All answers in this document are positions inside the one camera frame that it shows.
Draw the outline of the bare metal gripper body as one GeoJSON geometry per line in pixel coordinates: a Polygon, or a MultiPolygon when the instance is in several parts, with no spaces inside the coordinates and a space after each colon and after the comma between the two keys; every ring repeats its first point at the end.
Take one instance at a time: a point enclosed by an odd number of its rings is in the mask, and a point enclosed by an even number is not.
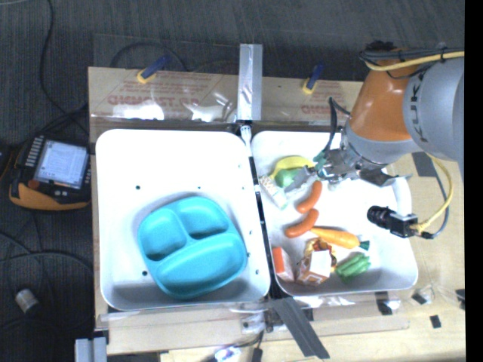
{"type": "Polygon", "coordinates": [[[342,143],[337,149],[325,147],[315,156],[316,173],[331,183],[366,179],[381,170],[381,164],[362,157],[349,143],[342,143]]]}

